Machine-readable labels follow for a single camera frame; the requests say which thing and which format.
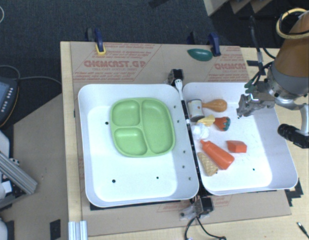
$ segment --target green plate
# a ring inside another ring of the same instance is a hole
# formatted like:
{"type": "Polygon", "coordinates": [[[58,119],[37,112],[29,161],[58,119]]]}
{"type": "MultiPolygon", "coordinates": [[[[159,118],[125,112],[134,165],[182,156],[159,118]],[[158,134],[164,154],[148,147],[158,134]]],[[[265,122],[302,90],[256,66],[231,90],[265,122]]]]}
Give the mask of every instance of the green plate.
{"type": "Polygon", "coordinates": [[[128,157],[161,156],[175,145],[169,109],[155,98],[117,101],[110,110],[110,128],[115,147],[128,157]]]}

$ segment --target cardboard sheet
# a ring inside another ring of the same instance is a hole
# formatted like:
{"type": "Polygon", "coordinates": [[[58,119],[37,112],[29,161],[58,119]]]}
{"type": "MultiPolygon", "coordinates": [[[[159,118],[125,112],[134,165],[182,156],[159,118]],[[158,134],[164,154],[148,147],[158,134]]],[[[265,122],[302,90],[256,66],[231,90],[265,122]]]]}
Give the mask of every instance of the cardboard sheet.
{"type": "MultiPolygon", "coordinates": [[[[105,43],[106,54],[99,56],[93,42],[70,44],[82,219],[87,221],[88,235],[185,226],[188,221],[180,220],[179,213],[190,205],[188,200],[91,210],[85,193],[78,92],[84,85],[95,83],[161,84],[172,69],[183,70],[184,85],[190,82],[247,82],[248,73],[240,47],[221,46],[221,56],[198,61],[190,57],[187,50],[210,50],[209,45],[105,43]]],[[[284,190],[212,196],[212,200],[215,210],[202,219],[205,224],[291,214],[284,190]]]]}

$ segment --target blue clamp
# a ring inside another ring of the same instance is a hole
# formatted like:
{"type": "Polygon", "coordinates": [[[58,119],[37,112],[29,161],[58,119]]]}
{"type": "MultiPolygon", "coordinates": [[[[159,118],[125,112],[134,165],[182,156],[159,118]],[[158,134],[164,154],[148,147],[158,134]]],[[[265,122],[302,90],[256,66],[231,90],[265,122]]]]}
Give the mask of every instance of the blue clamp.
{"type": "Polygon", "coordinates": [[[220,56],[220,48],[219,48],[219,37],[216,33],[211,32],[208,36],[208,43],[212,45],[211,51],[213,56],[220,56]]]}
{"type": "Polygon", "coordinates": [[[94,29],[94,34],[92,29],[88,28],[85,32],[85,40],[88,42],[95,42],[95,49],[98,55],[104,55],[106,53],[106,48],[99,28],[94,29]]]}

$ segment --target white tray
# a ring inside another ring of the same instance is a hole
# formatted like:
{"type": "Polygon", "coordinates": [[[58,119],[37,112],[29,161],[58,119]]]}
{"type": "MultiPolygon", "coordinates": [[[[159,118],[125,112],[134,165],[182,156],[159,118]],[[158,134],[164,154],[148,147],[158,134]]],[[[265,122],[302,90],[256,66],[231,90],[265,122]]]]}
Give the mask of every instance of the white tray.
{"type": "Polygon", "coordinates": [[[197,170],[177,90],[167,84],[88,84],[78,94],[85,191],[97,207],[186,200],[199,189],[197,170]],[[166,104],[175,145],[155,157],[127,157],[113,143],[111,106],[127,98],[155,98],[166,104]]]}
{"type": "MultiPolygon", "coordinates": [[[[245,83],[192,82],[183,88],[185,101],[214,99],[227,101],[227,110],[214,112],[203,108],[205,116],[229,117],[230,127],[220,131],[215,125],[209,128],[209,140],[228,151],[227,140],[243,141],[246,153],[231,153],[234,162],[226,170],[207,176],[199,162],[203,186],[214,195],[271,191],[293,188],[298,182],[297,171],[287,142],[279,136],[280,125],[274,108],[257,110],[253,115],[238,118],[236,109],[240,95],[245,93],[245,83]]],[[[202,145],[195,141],[195,149],[202,152],[202,145]]]]}

